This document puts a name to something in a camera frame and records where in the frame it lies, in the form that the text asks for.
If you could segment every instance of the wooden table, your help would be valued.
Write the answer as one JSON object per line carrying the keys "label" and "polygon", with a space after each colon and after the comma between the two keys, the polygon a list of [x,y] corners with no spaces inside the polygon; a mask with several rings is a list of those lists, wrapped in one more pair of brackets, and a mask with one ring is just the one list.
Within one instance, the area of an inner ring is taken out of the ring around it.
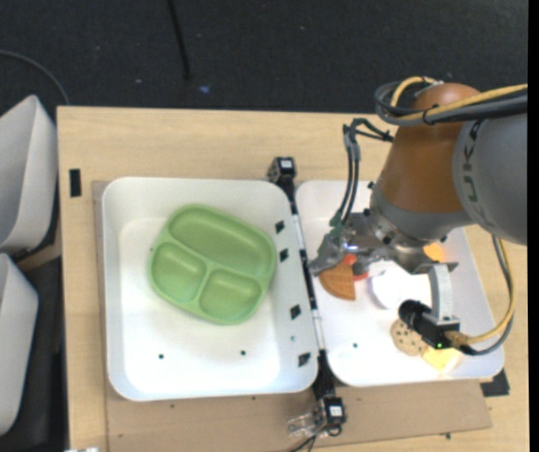
{"label": "wooden table", "polygon": [[[386,128],[375,116],[345,114],[58,109],[70,448],[251,452],[295,445],[286,437],[285,420],[313,403],[311,392],[135,403],[108,385],[92,184],[122,176],[263,179],[279,155],[295,158],[300,182],[345,179],[341,127],[353,117]],[[362,180],[378,177],[387,152],[386,143],[362,141]],[[477,227],[469,227],[467,235],[498,319],[508,298],[490,237]],[[350,420],[341,436],[317,441],[316,447],[334,452],[529,450],[527,249],[511,245],[508,250],[519,291],[514,328],[505,344],[511,393],[485,399],[475,380],[342,387],[338,392]]]}

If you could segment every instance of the yellow sponge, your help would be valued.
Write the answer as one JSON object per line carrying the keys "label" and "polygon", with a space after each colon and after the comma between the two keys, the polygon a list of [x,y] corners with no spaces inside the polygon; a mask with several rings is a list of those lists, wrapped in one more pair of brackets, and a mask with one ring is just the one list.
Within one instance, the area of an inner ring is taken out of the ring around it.
{"label": "yellow sponge", "polygon": [[422,352],[422,358],[442,373],[447,373],[456,366],[461,355],[456,348],[426,347]]}

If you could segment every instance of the white tray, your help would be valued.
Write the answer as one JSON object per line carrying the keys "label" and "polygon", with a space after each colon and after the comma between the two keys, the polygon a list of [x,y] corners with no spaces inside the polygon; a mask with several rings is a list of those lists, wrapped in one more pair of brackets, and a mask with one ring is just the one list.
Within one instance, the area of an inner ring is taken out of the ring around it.
{"label": "white tray", "polygon": [[[317,256],[321,239],[330,229],[328,221],[344,192],[345,182],[341,181],[309,181],[298,188],[296,200],[310,260]],[[369,196],[370,191],[360,186],[353,211],[361,212],[368,207]],[[494,319],[464,230],[452,232],[443,251],[447,261],[460,263],[450,276],[453,312],[461,319],[461,330],[470,335],[491,330]],[[398,350],[390,329],[398,319],[399,303],[405,299],[420,299],[431,306],[428,278],[426,275],[409,276],[396,265],[385,262],[373,267],[385,273],[373,279],[374,283],[372,280],[357,282],[355,301],[333,297],[318,278],[313,279],[328,361],[340,380],[348,385],[366,387],[438,379],[490,378],[499,372],[504,363],[502,347],[483,356],[462,355],[446,373],[439,372],[419,356],[409,356]],[[389,291],[393,292],[393,297],[388,296]],[[482,346],[491,343],[493,341],[485,342]]]}
{"label": "white tray", "polygon": [[[261,306],[241,324],[222,326],[191,315],[161,298],[148,281],[146,263],[157,234],[173,211],[190,203],[241,218],[270,235],[277,252],[288,250]],[[126,177],[105,188],[100,204],[106,363],[119,394],[141,401],[290,393],[311,385],[318,345],[290,205],[279,187]],[[279,221],[285,228],[277,234]]]}

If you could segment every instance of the orange object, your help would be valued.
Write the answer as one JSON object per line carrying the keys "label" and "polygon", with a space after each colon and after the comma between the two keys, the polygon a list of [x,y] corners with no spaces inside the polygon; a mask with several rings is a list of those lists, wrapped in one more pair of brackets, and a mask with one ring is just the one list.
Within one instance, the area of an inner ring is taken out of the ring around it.
{"label": "orange object", "polygon": [[[479,91],[462,84],[441,84],[418,95],[421,110],[447,105]],[[451,159],[463,122],[400,127],[377,182],[394,206],[417,213],[455,213],[463,207],[453,183]]]}
{"label": "orange object", "polygon": [[430,245],[427,245],[423,248],[425,254],[429,256],[434,261],[438,261],[439,263],[443,263],[445,261],[445,253],[443,252],[443,248],[439,246],[437,243],[431,243]]}
{"label": "orange object", "polygon": [[319,282],[324,289],[336,298],[355,300],[353,269],[341,261],[338,265],[319,273]]}
{"label": "orange object", "polygon": [[346,254],[343,258],[343,263],[349,266],[353,266],[357,262],[357,256],[355,254]]}

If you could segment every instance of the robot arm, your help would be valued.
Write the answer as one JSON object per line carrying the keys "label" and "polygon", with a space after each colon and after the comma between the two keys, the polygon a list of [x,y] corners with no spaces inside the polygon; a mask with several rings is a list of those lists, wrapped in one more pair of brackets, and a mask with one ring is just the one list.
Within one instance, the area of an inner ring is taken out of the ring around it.
{"label": "robot arm", "polygon": [[[418,87],[409,108],[397,107]],[[364,213],[351,213],[360,122],[344,127],[350,186],[310,271],[318,275],[354,254],[355,274],[380,259],[427,273],[433,307],[404,302],[400,317],[433,347],[464,348],[449,298],[449,272],[457,264],[437,263],[425,250],[473,223],[496,238],[527,244],[527,86],[480,93],[412,78],[377,95],[379,115],[400,127]]]}

